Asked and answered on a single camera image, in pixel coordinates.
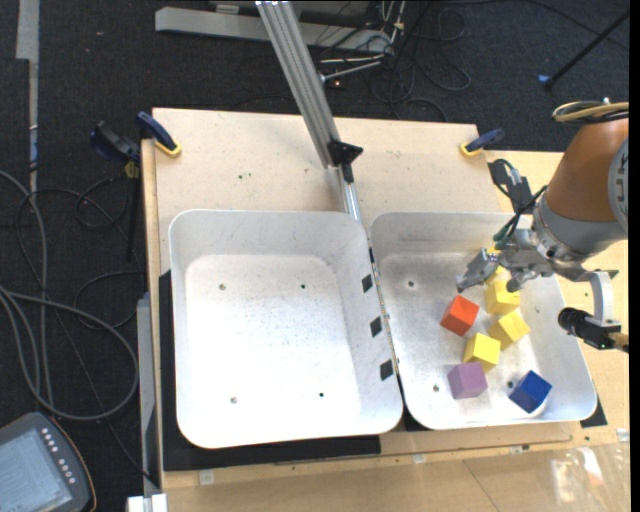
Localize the pale wood board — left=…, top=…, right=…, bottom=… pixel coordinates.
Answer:
left=151, top=107, right=574, bottom=466

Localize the orange cube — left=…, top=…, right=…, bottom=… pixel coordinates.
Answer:
left=439, top=294, right=481, bottom=338

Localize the thin black and white rod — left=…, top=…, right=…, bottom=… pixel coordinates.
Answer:
left=367, top=234, right=401, bottom=377

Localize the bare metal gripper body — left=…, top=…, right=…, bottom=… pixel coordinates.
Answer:
left=498, top=228, right=597, bottom=282

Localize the blue cube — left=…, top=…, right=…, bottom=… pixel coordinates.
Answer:
left=507, top=369, right=554, bottom=415

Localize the white plastic tray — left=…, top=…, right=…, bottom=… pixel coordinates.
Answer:
left=168, top=208, right=405, bottom=450
left=369, top=211, right=599, bottom=432

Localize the purple cube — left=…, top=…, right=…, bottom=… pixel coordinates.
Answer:
left=446, top=362, right=489, bottom=401

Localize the black cylinder on white bracket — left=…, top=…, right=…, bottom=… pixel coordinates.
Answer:
left=557, top=268, right=624, bottom=352

